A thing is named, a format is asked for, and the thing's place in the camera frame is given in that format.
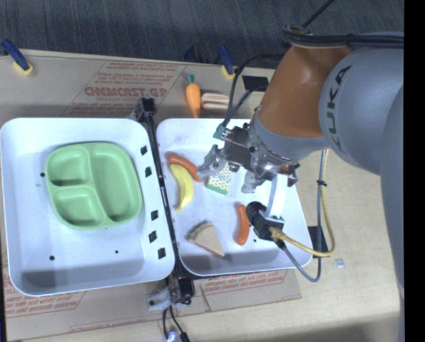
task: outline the teal connector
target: teal connector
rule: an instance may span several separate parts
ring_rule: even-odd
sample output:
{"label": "teal connector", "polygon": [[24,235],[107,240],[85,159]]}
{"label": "teal connector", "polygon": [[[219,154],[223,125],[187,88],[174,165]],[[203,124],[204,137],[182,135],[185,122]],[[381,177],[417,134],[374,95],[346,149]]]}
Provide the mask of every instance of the teal connector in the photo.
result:
{"label": "teal connector", "polygon": [[215,130],[213,137],[218,139],[218,140],[222,140],[222,135],[224,134],[226,129],[227,129],[227,127],[225,125],[223,125],[222,123],[219,124],[219,126]]}

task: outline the yellow banana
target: yellow banana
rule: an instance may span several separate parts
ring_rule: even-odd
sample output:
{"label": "yellow banana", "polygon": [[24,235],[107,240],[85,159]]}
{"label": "yellow banana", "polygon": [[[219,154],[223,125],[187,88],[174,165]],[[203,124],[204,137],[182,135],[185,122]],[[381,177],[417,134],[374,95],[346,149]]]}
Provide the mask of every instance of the yellow banana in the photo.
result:
{"label": "yellow banana", "polygon": [[193,199],[193,180],[190,173],[177,163],[171,164],[170,170],[178,181],[180,188],[179,205],[176,207],[176,210],[180,212]]}

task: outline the toy carrot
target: toy carrot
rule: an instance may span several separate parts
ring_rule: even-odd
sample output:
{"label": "toy carrot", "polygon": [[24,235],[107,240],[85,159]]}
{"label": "toy carrot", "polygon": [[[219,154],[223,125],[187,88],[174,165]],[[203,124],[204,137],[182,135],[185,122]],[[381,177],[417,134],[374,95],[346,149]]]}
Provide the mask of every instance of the toy carrot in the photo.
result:
{"label": "toy carrot", "polygon": [[187,102],[189,103],[190,111],[194,118],[200,117],[200,106],[201,106],[201,94],[200,86],[194,83],[195,76],[187,76],[189,84],[185,88],[185,94],[187,96]]}
{"label": "toy carrot", "polygon": [[192,176],[196,182],[202,182],[202,180],[197,175],[197,166],[193,164],[191,161],[189,161],[187,158],[176,155],[175,153],[170,153],[168,155],[168,163],[169,164],[175,163],[177,165],[183,166],[190,173],[190,176]]}
{"label": "toy carrot", "polygon": [[236,243],[238,243],[240,246],[242,246],[244,243],[246,243],[247,238],[249,237],[250,232],[250,222],[246,215],[246,206],[243,204],[239,204],[236,208],[240,223],[240,230],[238,231],[238,234],[236,236]]}

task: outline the green divided plate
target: green divided plate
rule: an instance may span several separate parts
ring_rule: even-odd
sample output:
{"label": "green divided plate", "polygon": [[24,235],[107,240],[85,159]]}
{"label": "green divided plate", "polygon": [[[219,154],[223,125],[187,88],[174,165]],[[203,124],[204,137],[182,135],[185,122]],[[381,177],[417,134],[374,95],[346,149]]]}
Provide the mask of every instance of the green divided plate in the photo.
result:
{"label": "green divided plate", "polygon": [[143,206],[132,160],[113,143],[87,142],[57,148],[46,161],[46,179],[58,218],[75,229],[129,222]]}

